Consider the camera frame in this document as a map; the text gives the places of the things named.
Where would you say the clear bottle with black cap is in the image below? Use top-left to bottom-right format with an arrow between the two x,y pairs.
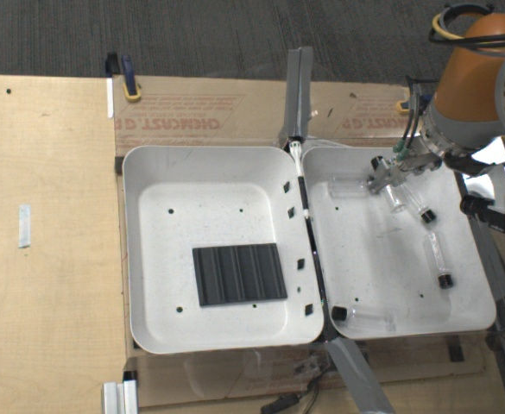
401,183 -> 438,225
369,155 -> 407,215
422,230 -> 455,291
330,304 -> 397,333

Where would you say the white plastic tray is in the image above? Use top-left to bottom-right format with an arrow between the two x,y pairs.
122,145 -> 325,355
300,145 -> 497,342

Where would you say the black cylinder on white bracket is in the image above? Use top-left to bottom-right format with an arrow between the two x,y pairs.
459,164 -> 505,233

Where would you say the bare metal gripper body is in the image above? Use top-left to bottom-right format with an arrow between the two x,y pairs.
395,130 -> 446,177

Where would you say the thin black and white rod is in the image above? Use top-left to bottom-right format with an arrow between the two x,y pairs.
289,139 -> 328,315

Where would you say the brown cardboard board red print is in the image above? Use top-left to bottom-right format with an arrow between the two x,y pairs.
112,74 -> 487,408

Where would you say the black ribbed mat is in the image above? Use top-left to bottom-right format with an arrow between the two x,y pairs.
191,242 -> 289,308

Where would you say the clear plastic bottle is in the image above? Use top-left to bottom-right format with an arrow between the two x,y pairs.
328,174 -> 370,198

